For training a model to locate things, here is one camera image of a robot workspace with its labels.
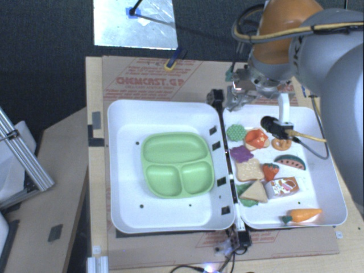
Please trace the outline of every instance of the wooden table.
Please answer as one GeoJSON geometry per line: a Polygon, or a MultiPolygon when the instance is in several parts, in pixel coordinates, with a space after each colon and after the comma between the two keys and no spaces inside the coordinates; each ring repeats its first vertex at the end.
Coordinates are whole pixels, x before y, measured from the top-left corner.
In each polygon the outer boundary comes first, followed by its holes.
{"type": "MultiPolygon", "coordinates": [[[[102,106],[102,59],[89,57],[86,60],[86,80],[88,85],[88,124],[92,125],[94,112],[100,111],[102,106]]],[[[309,99],[304,98],[300,85],[294,82],[299,105],[310,106],[309,99]]],[[[104,126],[101,125],[93,130],[94,138],[104,138],[104,126]]],[[[91,206],[91,235],[93,256],[107,256],[107,224],[106,224],[106,197],[105,197],[105,153],[102,147],[91,147],[89,149],[89,172],[90,172],[90,206],[91,206]]],[[[342,180],[338,176],[342,193],[348,208],[347,221],[335,228],[338,236],[339,254],[308,256],[299,258],[280,258],[265,260],[241,261],[235,264],[235,272],[362,272],[364,268],[364,222],[355,207],[351,195],[342,180]]],[[[124,270],[112,270],[112,273],[124,272],[170,272],[173,267],[151,267],[124,270]]],[[[179,269],[178,272],[191,272],[190,269],[179,269]]]]}
{"type": "Polygon", "coordinates": [[[5,273],[67,272],[87,188],[86,109],[45,130],[38,159],[55,186],[5,215],[20,221],[5,273]],[[49,242],[52,228],[61,234],[49,242]]]}

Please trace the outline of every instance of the toy carrot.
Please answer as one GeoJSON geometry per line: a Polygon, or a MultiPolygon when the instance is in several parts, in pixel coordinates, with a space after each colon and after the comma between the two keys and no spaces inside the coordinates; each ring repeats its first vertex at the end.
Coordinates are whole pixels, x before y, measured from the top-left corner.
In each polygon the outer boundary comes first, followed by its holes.
{"type": "Polygon", "coordinates": [[[320,208],[303,208],[303,209],[294,209],[290,212],[288,216],[283,216],[282,220],[286,224],[290,221],[293,222],[301,222],[310,219],[322,212],[320,208]]]}

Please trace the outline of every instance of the cardboard surface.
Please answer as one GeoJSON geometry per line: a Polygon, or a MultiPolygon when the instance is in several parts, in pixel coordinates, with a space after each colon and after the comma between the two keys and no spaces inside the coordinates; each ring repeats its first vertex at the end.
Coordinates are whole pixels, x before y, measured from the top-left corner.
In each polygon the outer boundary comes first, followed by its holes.
{"type": "MultiPolygon", "coordinates": [[[[159,235],[122,235],[110,219],[109,151],[106,111],[117,99],[204,102],[211,89],[223,89],[225,72],[230,63],[179,61],[174,71],[163,69],[164,59],[103,57],[102,80],[105,132],[105,187],[107,212],[107,254],[111,270],[122,268],[174,266],[176,264],[220,262],[214,248],[226,239],[224,231],[159,235]]],[[[277,104],[261,100],[261,104],[277,104]]],[[[297,104],[296,97],[291,100],[297,104]]],[[[253,245],[238,260],[286,258],[308,255],[337,254],[339,249],[332,227],[311,227],[291,230],[254,231],[253,245]]]]}

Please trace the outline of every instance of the white tray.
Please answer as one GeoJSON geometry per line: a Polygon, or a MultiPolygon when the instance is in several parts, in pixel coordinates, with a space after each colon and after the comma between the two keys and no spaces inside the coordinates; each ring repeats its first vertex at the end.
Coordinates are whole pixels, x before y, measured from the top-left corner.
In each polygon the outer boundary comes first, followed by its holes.
{"type": "Polygon", "coordinates": [[[233,223],[235,211],[220,122],[211,106],[119,100],[110,105],[107,117],[111,219],[118,230],[124,233],[222,230],[233,223]],[[210,135],[212,128],[216,132],[210,135]],[[210,148],[215,181],[213,188],[204,195],[160,198],[145,182],[140,159],[143,140],[152,134],[177,131],[200,135],[210,148]],[[212,145],[217,142],[221,147],[213,150],[212,145]],[[224,179],[225,184],[218,185],[219,179],[224,179]]]}
{"type": "MultiPolygon", "coordinates": [[[[243,125],[246,129],[260,127],[260,120],[266,115],[279,118],[278,106],[245,105],[239,111],[229,112],[225,110],[225,129],[235,123],[243,125]]],[[[313,110],[306,107],[291,107],[290,115],[290,121],[296,131],[318,138],[322,137],[313,110]]],[[[271,134],[267,135],[270,140],[273,139],[271,134]]],[[[319,154],[325,155],[323,143],[300,139],[319,154]]],[[[229,148],[241,144],[242,142],[228,141],[229,148]]],[[[321,160],[296,143],[292,143],[291,148],[287,151],[277,151],[270,145],[268,148],[255,150],[252,153],[261,164],[273,163],[278,155],[295,155],[303,159],[306,170],[278,164],[280,171],[276,178],[296,177],[300,191],[292,196],[268,200],[266,204],[259,204],[250,208],[239,203],[242,219],[247,225],[254,229],[277,229],[297,226],[332,226],[342,224],[346,220],[347,210],[331,158],[321,160]],[[290,222],[285,225],[280,217],[286,215],[288,210],[297,208],[321,208],[323,212],[310,221],[301,224],[290,222]]],[[[233,159],[231,159],[231,165],[235,175],[236,168],[233,159]]],[[[243,183],[235,177],[235,184],[243,183]]]]}

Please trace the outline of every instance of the toy food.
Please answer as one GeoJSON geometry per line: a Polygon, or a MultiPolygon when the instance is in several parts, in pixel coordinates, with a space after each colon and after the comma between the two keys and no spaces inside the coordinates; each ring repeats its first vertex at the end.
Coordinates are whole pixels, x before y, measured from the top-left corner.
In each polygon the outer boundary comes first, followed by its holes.
{"type": "Polygon", "coordinates": [[[239,140],[243,140],[246,135],[246,130],[242,125],[231,125],[226,130],[226,135],[233,142],[238,142],[239,140]]]}
{"type": "Polygon", "coordinates": [[[292,141],[290,139],[273,139],[272,147],[278,151],[287,151],[291,147],[292,141]]]}
{"type": "Polygon", "coordinates": [[[292,195],[300,189],[294,177],[271,180],[264,187],[269,199],[292,195]]]}
{"type": "Polygon", "coordinates": [[[231,148],[230,156],[238,163],[246,162],[254,157],[254,155],[244,146],[231,148]]]}
{"type": "Polygon", "coordinates": [[[266,191],[259,180],[255,181],[248,189],[246,189],[239,198],[251,199],[262,203],[268,202],[266,191]]]}
{"type": "Polygon", "coordinates": [[[266,181],[273,180],[275,175],[279,172],[279,166],[276,164],[263,164],[262,169],[266,181]]]}
{"type": "MultiPolygon", "coordinates": [[[[237,189],[237,194],[239,196],[242,195],[250,186],[251,186],[251,183],[236,185],[235,187],[237,189]]],[[[252,199],[245,199],[245,198],[239,197],[239,201],[245,207],[252,207],[252,206],[258,205],[258,202],[256,200],[252,200],[252,199]]]]}
{"type": "Polygon", "coordinates": [[[306,170],[306,165],[302,159],[293,155],[282,155],[274,159],[275,162],[287,165],[293,168],[306,170]]]}
{"type": "Polygon", "coordinates": [[[249,151],[266,148],[270,144],[268,136],[261,129],[252,129],[245,136],[245,147],[249,151]]]}
{"type": "Polygon", "coordinates": [[[301,222],[309,220],[311,217],[314,217],[322,212],[320,208],[302,208],[302,209],[294,209],[289,215],[283,216],[282,220],[286,224],[290,221],[293,222],[301,222]]]}
{"type": "Polygon", "coordinates": [[[260,162],[256,158],[249,159],[247,162],[235,163],[237,167],[237,179],[241,182],[249,180],[262,180],[264,173],[260,168],[260,162]]]}

